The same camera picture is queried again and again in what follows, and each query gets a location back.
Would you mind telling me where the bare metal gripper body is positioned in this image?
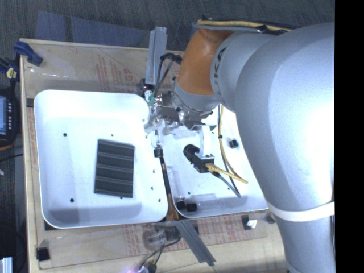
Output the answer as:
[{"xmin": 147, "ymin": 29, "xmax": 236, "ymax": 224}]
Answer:
[{"xmin": 154, "ymin": 93, "xmax": 213, "ymax": 131}]

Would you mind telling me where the thin black rod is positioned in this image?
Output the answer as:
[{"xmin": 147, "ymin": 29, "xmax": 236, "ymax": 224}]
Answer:
[{"xmin": 154, "ymin": 148, "xmax": 180, "ymax": 222}]

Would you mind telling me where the black ridged rectangular pad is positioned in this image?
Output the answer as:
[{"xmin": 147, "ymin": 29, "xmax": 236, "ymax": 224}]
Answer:
[{"xmin": 94, "ymin": 138, "xmax": 135, "ymax": 199}]

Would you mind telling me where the white plastic tray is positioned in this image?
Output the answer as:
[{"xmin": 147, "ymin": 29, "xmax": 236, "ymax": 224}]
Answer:
[
  {"xmin": 33, "ymin": 89, "xmax": 169, "ymax": 229},
  {"xmin": 147, "ymin": 106, "xmax": 270, "ymax": 220}
]

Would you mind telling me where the pale wood board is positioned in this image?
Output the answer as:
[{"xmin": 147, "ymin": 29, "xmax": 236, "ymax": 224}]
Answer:
[{"xmin": 19, "ymin": 38, "xmax": 288, "ymax": 273}]

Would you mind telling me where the black block with thin wires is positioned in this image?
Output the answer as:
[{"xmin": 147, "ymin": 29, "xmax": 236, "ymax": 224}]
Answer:
[
  {"xmin": 163, "ymin": 225, "xmax": 180, "ymax": 242},
  {"xmin": 138, "ymin": 80, "xmax": 154, "ymax": 95}
]

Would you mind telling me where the black cylinder on white bracket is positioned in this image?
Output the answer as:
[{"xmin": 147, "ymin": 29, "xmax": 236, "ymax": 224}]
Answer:
[{"xmin": 183, "ymin": 125, "xmax": 216, "ymax": 174}]

